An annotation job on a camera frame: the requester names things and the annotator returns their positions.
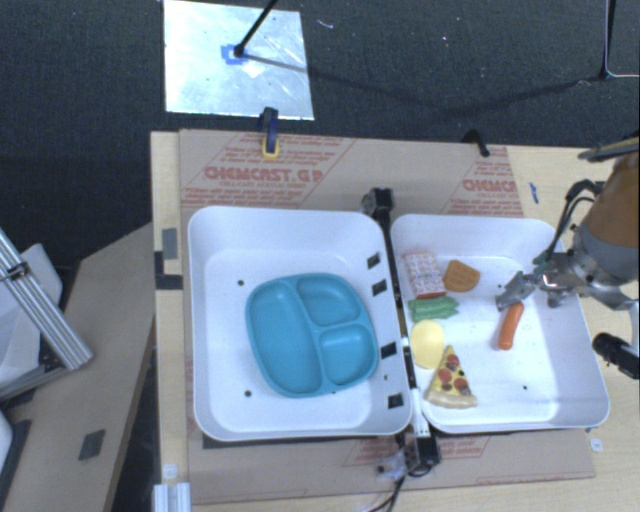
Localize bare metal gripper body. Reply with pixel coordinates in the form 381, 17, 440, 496
532, 252, 635, 312

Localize orange sausage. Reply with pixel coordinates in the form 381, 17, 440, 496
497, 301, 526, 352

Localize orange biscuit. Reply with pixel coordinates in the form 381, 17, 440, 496
441, 259, 482, 294

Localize green pea pods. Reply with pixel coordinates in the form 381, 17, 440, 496
406, 294, 461, 322

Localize white plastic tray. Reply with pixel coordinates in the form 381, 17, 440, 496
389, 213, 612, 435
187, 205, 414, 443

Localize red and white patterned carton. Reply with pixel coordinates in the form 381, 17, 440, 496
401, 249, 448, 301

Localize yellow round slice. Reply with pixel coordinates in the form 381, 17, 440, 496
409, 319, 447, 371

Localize pizza slice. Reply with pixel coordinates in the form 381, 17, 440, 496
423, 344, 479, 410

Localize thin black and white rod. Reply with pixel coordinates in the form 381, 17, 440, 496
378, 209, 424, 437

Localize blue divided plate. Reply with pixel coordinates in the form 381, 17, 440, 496
244, 272, 379, 399

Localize brown cardboard board red print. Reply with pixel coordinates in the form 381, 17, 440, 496
177, 128, 597, 506

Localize black cylinder on white bracket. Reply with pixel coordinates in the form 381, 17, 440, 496
592, 332, 640, 380

